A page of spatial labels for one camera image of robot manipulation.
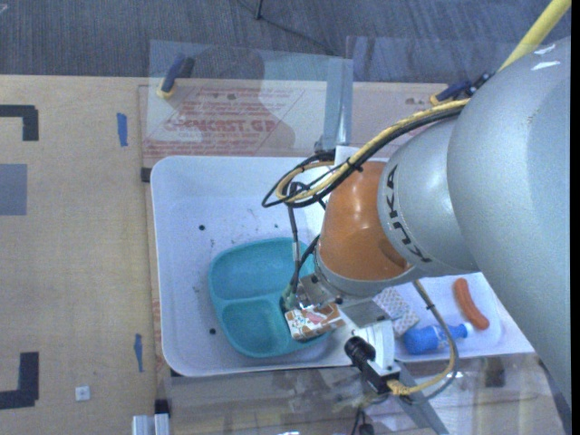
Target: toy hot dog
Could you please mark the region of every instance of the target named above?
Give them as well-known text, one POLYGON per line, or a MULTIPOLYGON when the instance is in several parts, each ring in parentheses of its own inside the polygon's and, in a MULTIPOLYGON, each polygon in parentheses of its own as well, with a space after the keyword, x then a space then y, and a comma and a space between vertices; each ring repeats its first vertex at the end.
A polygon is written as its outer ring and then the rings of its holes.
POLYGON ((469 292, 468 281, 463 277, 457 279, 453 283, 453 293, 459 303, 461 312, 473 326, 479 330, 486 330, 489 327, 489 319, 473 303, 473 298, 471 298, 471 293, 469 292))

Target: blue bottle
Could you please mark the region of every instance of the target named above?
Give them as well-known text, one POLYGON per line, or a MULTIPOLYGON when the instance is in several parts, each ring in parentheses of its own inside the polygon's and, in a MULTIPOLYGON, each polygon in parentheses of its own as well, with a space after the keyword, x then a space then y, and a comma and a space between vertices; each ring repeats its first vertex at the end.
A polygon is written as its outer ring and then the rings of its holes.
MULTIPOLYGON (((451 336, 457 340, 467 338, 473 332, 473 325, 470 323, 457 326, 448 325, 451 336)), ((415 327, 409 329, 402 337, 405 348, 410 354, 423 354, 433 350, 440 350, 448 346, 447 335, 443 328, 438 325, 429 325, 422 329, 415 327)))

